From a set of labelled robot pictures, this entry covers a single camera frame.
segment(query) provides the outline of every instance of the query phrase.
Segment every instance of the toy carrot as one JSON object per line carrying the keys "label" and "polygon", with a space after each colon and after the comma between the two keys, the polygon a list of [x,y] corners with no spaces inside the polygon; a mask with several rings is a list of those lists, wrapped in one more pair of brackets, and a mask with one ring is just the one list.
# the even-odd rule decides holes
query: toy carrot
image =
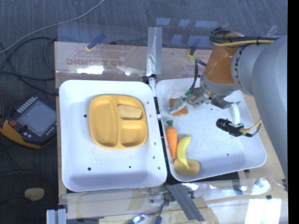
{"label": "toy carrot", "polygon": [[171,156],[176,157],[177,146],[178,146],[178,133],[175,127],[172,126],[172,120],[166,122],[168,124],[168,129],[166,130],[166,138],[170,148]]}

